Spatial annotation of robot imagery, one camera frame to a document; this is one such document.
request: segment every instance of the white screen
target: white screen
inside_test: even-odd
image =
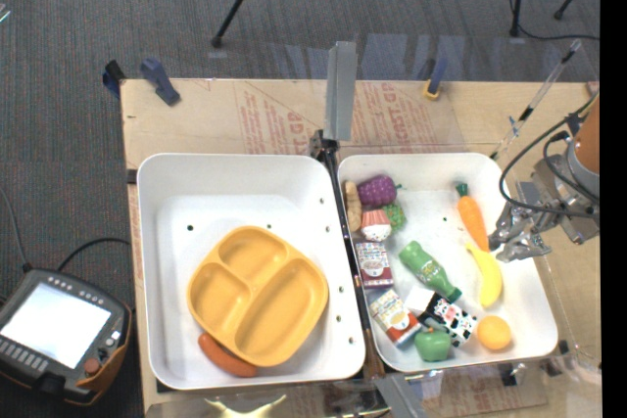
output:
[[[74,369],[111,312],[39,284],[0,334]]]

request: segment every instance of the wooden table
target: wooden table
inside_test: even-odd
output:
[[[324,126],[326,81],[172,79],[181,101],[169,107],[147,80],[121,83],[121,119],[126,165],[129,172],[128,201],[132,226],[133,264],[136,289],[137,327],[140,347],[144,408],[158,409],[155,416],[176,416],[177,406],[198,393],[157,391],[147,353],[146,315],[141,265],[141,237],[134,174],[141,162],[160,152],[294,154],[306,155],[309,139]],[[436,101],[423,97],[424,82],[358,81],[351,142],[342,142],[340,155],[475,151],[490,155],[507,133],[509,118],[518,118],[542,82],[444,82]],[[579,109],[590,93],[584,83],[556,83],[520,136],[501,156],[506,162],[550,126]],[[536,147],[517,165],[515,173],[528,180],[533,164],[542,156]],[[554,251],[542,258],[541,277],[551,294],[560,335],[569,341],[577,360],[591,364],[579,384],[566,374],[549,372],[528,364],[529,374],[542,382],[541,398],[531,404],[507,404],[507,395],[485,389],[478,399],[499,402],[455,405],[440,396],[440,413],[494,411],[509,406],[506,416],[601,416],[601,275],[600,238],[575,246],[557,227],[543,234]],[[570,363],[561,358],[557,365]],[[581,372],[577,366],[573,371]],[[429,409],[425,400],[425,409]]]

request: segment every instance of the toy carrot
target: toy carrot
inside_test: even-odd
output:
[[[488,233],[486,232],[481,208],[477,201],[468,195],[468,185],[466,183],[460,183],[455,188],[459,193],[458,211],[463,225],[477,246],[481,250],[489,252]]]

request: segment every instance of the orange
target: orange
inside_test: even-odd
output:
[[[500,350],[511,342],[511,330],[498,315],[487,315],[477,324],[477,337],[485,348]]]

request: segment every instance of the yellow divided tray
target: yellow divided tray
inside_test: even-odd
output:
[[[287,360],[326,307],[317,266],[262,227],[226,234],[192,275],[187,304],[196,321],[235,355],[256,366]]]

